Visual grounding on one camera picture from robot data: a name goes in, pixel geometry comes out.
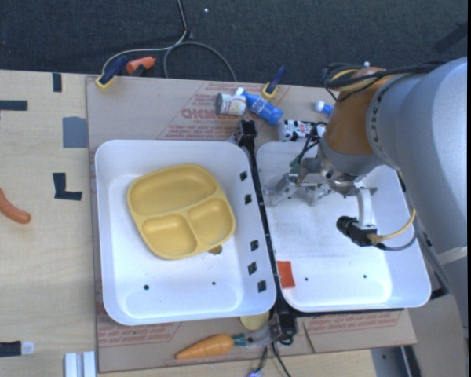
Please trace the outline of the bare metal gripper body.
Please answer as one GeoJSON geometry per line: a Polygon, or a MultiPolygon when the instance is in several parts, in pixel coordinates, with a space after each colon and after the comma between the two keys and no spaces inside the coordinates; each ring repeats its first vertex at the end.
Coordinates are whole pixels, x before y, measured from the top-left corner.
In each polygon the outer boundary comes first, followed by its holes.
{"type": "Polygon", "coordinates": [[[294,183],[303,188],[328,187],[335,192],[350,192],[363,175],[352,175],[334,168],[327,159],[298,156],[290,162],[294,183]]]}

